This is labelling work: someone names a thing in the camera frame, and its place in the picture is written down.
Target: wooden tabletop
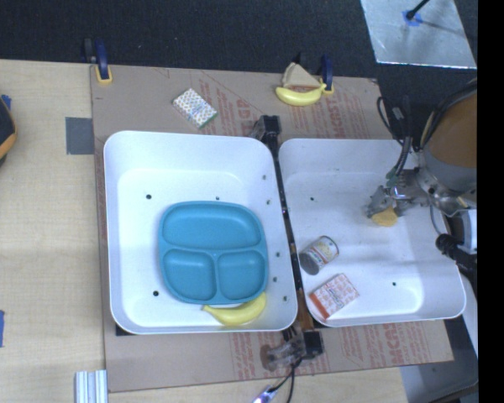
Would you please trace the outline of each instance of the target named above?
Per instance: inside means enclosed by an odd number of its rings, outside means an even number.
[[[105,369],[93,156],[67,154],[66,118],[90,118],[89,66],[0,60],[18,141],[0,169],[0,402],[71,402]],[[111,402],[250,402],[272,379],[115,393]],[[285,401],[288,386],[275,401]],[[405,402],[398,368],[299,376],[298,402]]]

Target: blue divided plate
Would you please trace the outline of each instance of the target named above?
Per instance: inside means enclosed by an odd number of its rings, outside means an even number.
[[[182,301],[242,303],[265,289],[265,234],[246,207],[222,201],[176,203],[164,212],[158,237],[165,285]]]

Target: can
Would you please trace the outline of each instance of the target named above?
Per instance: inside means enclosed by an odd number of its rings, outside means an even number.
[[[321,236],[299,254],[299,262],[308,274],[317,275],[319,270],[338,257],[338,254],[338,245],[330,237]]]

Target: black surface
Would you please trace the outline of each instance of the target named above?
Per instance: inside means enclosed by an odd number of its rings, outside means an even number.
[[[477,61],[478,0],[454,2]],[[394,102],[408,95],[417,130],[476,76],[377,64],[360,0],[0,0],[0,59],[81,62],[85,38],[123,65],[282,73],[302,52],[316,72],[326,53],[335,76],[376,78]]]

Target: cardboard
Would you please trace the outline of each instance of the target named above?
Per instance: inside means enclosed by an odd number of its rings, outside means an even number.
[[[109,308],[102,147],[112,133],[147,130],[248,136],[261,115],[278,115],[281,142],[292,138],[389,139],[379,118],[380,95],[373,80],[334,77],[334,94],[310,107],[290,107],[274,88],[281,75],[113,66],[113,82],[97,81],[91,68],[92,115],[97,183],[102,311],[110,392],[263,379],[269,371],[261,349],[284,342],[280,332],[202,333],[135,336],[120,332]],[[171,101],[193,88],[217,111],[202,129],[184,120]],[[321,328],[324,354],[303,363],[297,374],[378,369],[453,359],[442,321]]]

